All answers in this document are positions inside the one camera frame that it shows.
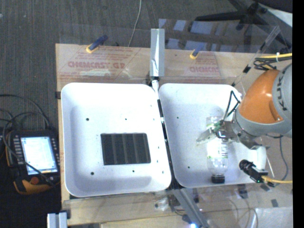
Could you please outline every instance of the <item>black bottle cap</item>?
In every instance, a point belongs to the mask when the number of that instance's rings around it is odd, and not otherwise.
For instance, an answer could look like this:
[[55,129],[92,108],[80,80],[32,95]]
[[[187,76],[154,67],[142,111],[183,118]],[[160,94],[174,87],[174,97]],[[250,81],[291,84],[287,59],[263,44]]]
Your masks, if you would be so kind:
[[224,183],[225,182],[225,176],[211,176],[211,181],[213,183]]

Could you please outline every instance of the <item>white cable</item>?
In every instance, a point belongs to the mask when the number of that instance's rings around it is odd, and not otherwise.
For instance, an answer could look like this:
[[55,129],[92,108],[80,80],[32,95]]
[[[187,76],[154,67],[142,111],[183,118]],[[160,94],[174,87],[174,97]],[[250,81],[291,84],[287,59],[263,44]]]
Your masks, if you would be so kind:
[[140,0],[140,2],[139,2],[139,11],[138,11],[137,19],[136,19],[136,22],[135,22],[135,25],[134,25],[134,29],[133,29],[133,32],[132,32],[132,35],[131,35],[131,38],[130,38],[128,47],[130,46],[131,41],[132,41],[132,39],[133,39],[133,35],[134,35],[135,28],[136,28],[136,25],[137,25],[137,22],[138,22],[138,19],[139,19],[139,15],[140,15],[140,13],[141,13],[141,9],[142,9],[142,0]]

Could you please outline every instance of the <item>control button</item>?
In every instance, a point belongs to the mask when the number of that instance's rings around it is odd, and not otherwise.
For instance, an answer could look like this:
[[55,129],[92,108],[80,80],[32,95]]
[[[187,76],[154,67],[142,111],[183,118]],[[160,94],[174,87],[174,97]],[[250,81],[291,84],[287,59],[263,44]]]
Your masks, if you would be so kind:
[[36,185],[39,183],[39,178],[38,177],[32,177],[30,180],[30,183],[33,185]]

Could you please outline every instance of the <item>dark rectangular hole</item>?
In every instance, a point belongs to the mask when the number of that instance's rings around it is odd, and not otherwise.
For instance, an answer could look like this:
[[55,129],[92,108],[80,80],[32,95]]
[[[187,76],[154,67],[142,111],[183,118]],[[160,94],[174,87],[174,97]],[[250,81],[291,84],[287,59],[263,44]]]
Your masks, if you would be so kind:
[[145,133],[102,133],[101,146],[105,165],[151,163]]

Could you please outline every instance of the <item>bottle label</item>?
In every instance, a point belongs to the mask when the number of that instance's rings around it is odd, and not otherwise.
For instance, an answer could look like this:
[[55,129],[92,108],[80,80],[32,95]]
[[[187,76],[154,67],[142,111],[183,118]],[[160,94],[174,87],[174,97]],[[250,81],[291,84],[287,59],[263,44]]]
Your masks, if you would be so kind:
[[227,144],[222,142],[221,139],[214,139],[210,141],[207,146],[207,152],[208,159],[228,158]]

